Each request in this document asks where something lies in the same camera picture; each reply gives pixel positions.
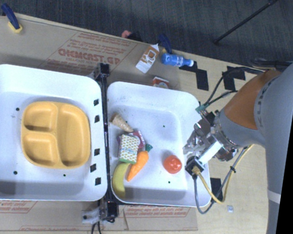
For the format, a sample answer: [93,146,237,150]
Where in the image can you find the yellow banana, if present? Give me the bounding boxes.
[109,160,132,199]

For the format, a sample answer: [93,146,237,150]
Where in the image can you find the blue bottle with white cap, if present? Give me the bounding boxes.
[160,51,195,70]

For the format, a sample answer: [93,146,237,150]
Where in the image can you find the tan ice cream cone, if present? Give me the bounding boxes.
[108,111,137,134]

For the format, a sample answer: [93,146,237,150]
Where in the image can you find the red tomato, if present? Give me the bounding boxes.
[161,153,185,176]

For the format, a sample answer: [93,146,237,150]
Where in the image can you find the pink packet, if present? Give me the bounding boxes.
[126,128,148,150]

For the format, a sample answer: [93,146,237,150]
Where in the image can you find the white plastic tray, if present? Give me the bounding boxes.
[0,62,124,216]
[90,79,227,217]

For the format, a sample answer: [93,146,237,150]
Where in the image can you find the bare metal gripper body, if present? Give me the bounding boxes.
[189,109,243,164]

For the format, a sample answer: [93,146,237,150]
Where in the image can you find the brown cardboard board red print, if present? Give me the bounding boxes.
[0,10,227,234]

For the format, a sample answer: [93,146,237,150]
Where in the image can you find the thin black and white rod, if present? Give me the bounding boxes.
[81,73,132,205]

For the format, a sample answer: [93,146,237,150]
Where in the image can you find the orange carrot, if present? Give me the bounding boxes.
[125,141,154,185]

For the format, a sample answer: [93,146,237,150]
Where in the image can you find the small orange and white carton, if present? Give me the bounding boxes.
[151,75,171,90]

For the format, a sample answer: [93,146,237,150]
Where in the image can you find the black block with thin wires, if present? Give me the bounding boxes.
[94,62,112,82]
[96,198,121,223]

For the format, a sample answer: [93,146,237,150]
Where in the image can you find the yellow divided plate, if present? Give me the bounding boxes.
[14,96,98,175]

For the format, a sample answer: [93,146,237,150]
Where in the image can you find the green and white patterned packet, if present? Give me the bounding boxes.
[113,133,142,166]

